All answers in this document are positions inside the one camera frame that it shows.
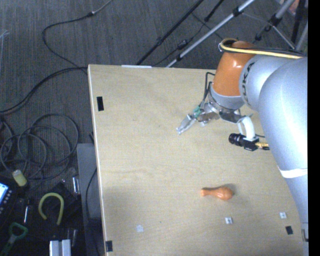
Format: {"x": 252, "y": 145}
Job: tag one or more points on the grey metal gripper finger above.
{"x": 188, "y": 128}
{"x": 186, "y": 121}

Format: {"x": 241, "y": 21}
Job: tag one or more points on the silver tripod stand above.
{"x": 215, "y": 28}

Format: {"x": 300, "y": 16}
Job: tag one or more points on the yellow-green curved tube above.
{"x": 60, "y": 205}

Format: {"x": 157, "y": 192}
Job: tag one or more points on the yellow-green small cylinder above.
{"x": 19, "y": 178}

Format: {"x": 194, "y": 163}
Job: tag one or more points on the pale wooden board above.
{"x": 155, "y": 160}

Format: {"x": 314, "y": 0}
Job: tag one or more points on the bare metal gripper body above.
{"x": 212, "y": 113}

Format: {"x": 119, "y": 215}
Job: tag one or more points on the orange toy drumstick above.
{"x": 221, "y": 193}

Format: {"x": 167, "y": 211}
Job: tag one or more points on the black cylinder on white bracket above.
{"x": 246, "y": 142}

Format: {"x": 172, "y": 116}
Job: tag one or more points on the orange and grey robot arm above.
{"x": 280, "y": 100}

